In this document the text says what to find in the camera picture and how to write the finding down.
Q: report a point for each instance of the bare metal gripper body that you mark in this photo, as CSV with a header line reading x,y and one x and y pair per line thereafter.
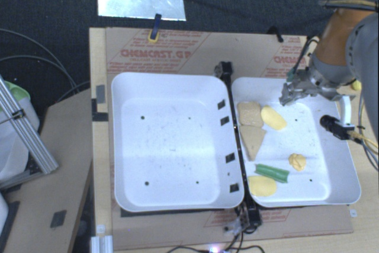
x,y
305,84

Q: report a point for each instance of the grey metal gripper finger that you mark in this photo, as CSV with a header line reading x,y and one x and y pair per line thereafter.
x,y
283,98
293,99

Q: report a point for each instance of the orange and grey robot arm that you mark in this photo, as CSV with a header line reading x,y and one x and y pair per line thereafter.
x,y
336,41

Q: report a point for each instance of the beige square bread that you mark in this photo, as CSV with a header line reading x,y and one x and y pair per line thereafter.
x,y
249,114

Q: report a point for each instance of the white plastic tray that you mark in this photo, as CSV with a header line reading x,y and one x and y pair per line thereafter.
x,y
171,142
299,145

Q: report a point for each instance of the small yellow round item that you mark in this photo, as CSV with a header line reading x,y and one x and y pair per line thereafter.
x,y
356,85

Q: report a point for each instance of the beige triangular slice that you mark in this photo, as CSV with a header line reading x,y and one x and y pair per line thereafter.
x,y
251,140

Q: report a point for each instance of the thin black rod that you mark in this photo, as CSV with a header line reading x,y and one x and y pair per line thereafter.
x,y
237,133

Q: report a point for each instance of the small yellow lumpy toy food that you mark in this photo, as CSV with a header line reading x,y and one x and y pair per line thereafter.
x,y
297,161

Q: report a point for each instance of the green bean pod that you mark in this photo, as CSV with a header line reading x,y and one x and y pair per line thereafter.
x,y
272,173

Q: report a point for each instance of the brown cardboard board red print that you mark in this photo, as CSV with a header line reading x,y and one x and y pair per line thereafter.
x,y
177,50

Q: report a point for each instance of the black cylinder on white bracket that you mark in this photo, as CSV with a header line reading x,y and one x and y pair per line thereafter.
x,y
333,125

